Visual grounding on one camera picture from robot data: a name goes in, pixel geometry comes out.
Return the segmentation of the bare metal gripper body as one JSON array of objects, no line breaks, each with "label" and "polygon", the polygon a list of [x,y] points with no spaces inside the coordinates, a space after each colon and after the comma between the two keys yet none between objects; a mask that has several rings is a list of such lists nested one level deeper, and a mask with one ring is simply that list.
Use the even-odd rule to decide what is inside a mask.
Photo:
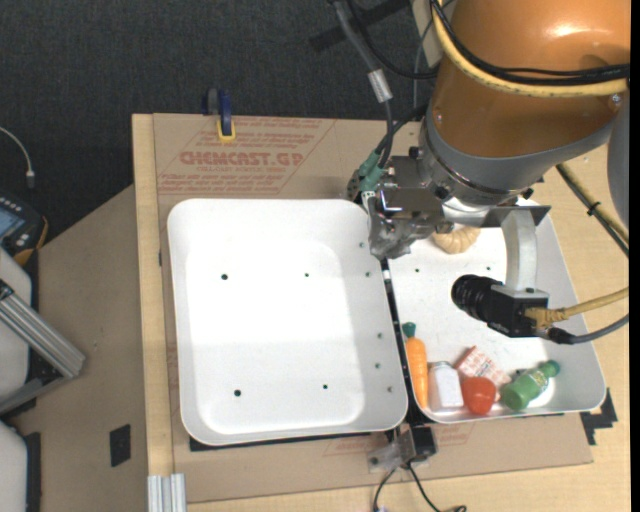
[{"label": "bare metal gripper body", "polygon": [[385,167],[371,154],[348,181],[348,198],[362,205],[374,200],[379,216],[467,226],[501,224],[501,192],[477,184],[445,165],[430,151],[413,146]]}]

